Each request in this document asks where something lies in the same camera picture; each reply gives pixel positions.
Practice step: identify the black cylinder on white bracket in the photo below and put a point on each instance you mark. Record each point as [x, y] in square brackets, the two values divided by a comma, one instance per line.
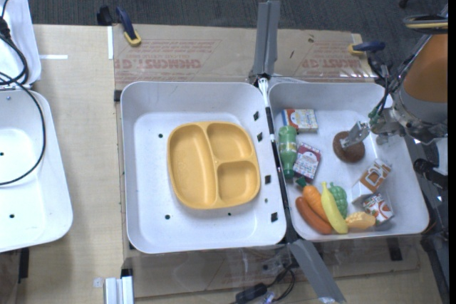
[429, 171]

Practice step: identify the white and orange can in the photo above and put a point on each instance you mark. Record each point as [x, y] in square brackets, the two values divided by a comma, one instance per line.
[379, 208]

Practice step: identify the orange carrot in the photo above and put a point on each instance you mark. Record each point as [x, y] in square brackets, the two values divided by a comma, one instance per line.
[313, 197]

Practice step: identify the green grapes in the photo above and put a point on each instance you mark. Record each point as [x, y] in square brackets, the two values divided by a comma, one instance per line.
[340, 197]

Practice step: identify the white plastic tray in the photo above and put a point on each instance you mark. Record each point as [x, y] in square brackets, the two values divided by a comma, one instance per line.
[14, 46]
[32, 195]
[402, 210]
[156, 224]

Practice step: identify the yellow divided plate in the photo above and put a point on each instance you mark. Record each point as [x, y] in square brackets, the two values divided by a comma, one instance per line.
[190, 167]

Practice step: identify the white blue and red carton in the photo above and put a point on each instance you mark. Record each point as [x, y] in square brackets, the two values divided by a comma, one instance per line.
[301, 119]

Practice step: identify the green plastic bottle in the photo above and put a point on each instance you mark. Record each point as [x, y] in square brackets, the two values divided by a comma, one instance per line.
[287, 149]

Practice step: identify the orange-red sausage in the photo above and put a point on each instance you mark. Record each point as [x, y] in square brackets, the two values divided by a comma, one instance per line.
[311, 217]

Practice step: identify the orange and white carton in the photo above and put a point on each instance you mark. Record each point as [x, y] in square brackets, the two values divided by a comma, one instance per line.
[372, 179]

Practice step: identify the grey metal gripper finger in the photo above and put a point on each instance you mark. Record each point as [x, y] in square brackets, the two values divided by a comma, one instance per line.
[358, 133]

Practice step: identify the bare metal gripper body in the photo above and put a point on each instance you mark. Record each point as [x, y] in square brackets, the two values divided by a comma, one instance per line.
[409, 126]

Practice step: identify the brown cardboard board red print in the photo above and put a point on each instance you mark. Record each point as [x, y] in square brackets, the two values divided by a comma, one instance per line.
[213, 53]

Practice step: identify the yellow banana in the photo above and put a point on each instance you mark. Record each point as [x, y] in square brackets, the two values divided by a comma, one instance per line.
[333, 210]

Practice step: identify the brown round biscuit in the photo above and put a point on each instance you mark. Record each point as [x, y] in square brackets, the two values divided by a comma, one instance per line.
[352, 154]

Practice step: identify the yellow bread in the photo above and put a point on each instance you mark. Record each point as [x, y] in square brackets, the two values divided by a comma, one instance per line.
[360, 220]

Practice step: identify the red and white packet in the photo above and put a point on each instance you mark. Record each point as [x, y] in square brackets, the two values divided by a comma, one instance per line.
[307, 160]

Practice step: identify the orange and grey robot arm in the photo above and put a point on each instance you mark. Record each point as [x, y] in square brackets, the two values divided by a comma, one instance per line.
[425, 74]

